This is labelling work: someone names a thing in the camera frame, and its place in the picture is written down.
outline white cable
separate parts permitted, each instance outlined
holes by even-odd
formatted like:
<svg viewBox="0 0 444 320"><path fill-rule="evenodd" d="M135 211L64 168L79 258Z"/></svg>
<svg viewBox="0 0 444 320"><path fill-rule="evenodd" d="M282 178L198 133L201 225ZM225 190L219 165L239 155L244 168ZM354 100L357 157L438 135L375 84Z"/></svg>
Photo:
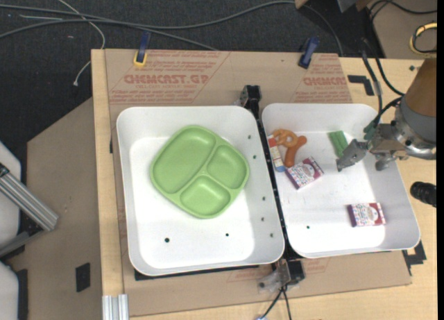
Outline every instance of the white cable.
<svg viewBox="0 0 444 320"><path fill-rule="evenodd" d="M56 0L56 1L59 1L59 2L62 3L64 6L68 7L69 9L71 9L73 12L76 12L77 14L80 14L79 11L77 11L75 8L73 8L72 6L70 6L66 1L64 1L64 0ZM95 23L89 22L89 24L90 24L93 28L95 28L95 29L99 32L100 36L102 37L102 46L101 46L100 50L103 50L103 49L105 48L105 43L106 43L105 35L103 34L102 30L99 29L99 28L97 27L97 25L96 25ZM79 79L80 75L86 70L86 68L87 68L90 64L91 64L91 61L88 61L88 62L86 63L86 65L83 66L82 69L77 73L76 80L75 80L74 83L73 83L74 86L76 86L76 87L78 86L78 79Z"/></svg>

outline wooden table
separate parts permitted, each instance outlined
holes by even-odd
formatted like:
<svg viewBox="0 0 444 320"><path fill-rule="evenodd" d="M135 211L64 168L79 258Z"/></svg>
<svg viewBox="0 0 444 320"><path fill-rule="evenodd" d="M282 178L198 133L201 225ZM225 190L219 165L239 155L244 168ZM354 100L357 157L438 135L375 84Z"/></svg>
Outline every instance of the wooden table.
<svg viewBox="0 0 444 320"><path fill-rule="evenodd" d="M361 59L340 58L345 75L367 76ZM410 67L419 67L421 60L383 60L386 75L398 89L407 91L414 74ZM97 187L99 198L99 227L101 238L101 268L103 295L117 296L124 293L117 221L114 167L110 154L110 112L105 54L92 51L94 125L96 138ZM362 85L350 84L355 103L376 108L377 99L366 96ZM386 86L384 101L395 98ZM416 181L436 184L436 161L410 158L398 163L404 184L409 188ZM424 264L413 267L413 284L405 287L372 289L360 292L330 294L290 299L293 317L299 320L313 319L437 319L437 270L436 270L436 209L411 198L421 230L421 240L427 255ZM254 319L262 314L268 303L249 303L193 310L173 314L157 314L138 319ZM284 301L279 301L269 319L286 319Z"/></svg>

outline brown pretzel toy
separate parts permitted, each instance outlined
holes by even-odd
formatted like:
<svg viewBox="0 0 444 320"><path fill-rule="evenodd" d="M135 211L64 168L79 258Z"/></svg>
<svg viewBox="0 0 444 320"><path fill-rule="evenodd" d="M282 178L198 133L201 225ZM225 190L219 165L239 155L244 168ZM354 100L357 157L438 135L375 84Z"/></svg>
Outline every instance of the brown pretzel toy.
<svg viewBox="0 0 444 320"><path fill-rule="evenodd" d="M273 136L276 139L276 144L284 145L288 149L298 143L298 136L296 136L293 131L285 130L283 128L274 130Z"/></svg>
<svg viewBox="0 0 444 320"><path fill-rule="evenodd" d="M285 159L284 159L284 166L287 168L290 168L294 166L294 158L296 156L296 152L298 152L298 149L302 146L304 146L307 143L307 138L303 135L299 136L298 142L296 145L289 147L287 149L287 152L285 153Z"/></svg>

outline blue clamp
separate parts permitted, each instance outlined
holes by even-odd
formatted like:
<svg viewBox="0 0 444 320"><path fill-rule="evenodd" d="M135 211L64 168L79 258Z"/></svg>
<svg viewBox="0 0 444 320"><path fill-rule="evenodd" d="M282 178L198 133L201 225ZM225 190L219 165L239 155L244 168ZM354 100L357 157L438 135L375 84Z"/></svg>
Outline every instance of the blue clamp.
<svg viewBox="0 0 444 320"><path fill-rule="evenodd" d="M150 40L151 40L151 33L149 31L144 31L144 34L142 35L142 39L140 41L139 51L137 51L136 54L134 55L133 62L136 66L145 65L146 57L148 56L146 49L150 44Z"/></svg>
<svg viewBox="0 0 444 320"><path fill-rule="evenodd" d="M305 43L305 52L299 60L299 65L301 67L304 67L305 69L308 68L311 61L311 55L316 50L316 47L318 47L318 45L319 39L316 36L313 36L307 40L307 42Z"/></svg>

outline green plate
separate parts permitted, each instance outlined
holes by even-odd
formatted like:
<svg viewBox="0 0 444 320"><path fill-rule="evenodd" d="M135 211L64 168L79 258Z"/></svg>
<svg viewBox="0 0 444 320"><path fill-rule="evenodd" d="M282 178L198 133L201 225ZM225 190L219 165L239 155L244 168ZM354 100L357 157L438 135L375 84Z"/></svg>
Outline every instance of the green plate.
<svg viewBox="0 0 444 320"><path fill-rule="evenodd" d="M224 212L248 180L247 160L229 142L201 126L175 133L150 166L154 186L189 214Z"/></svg>

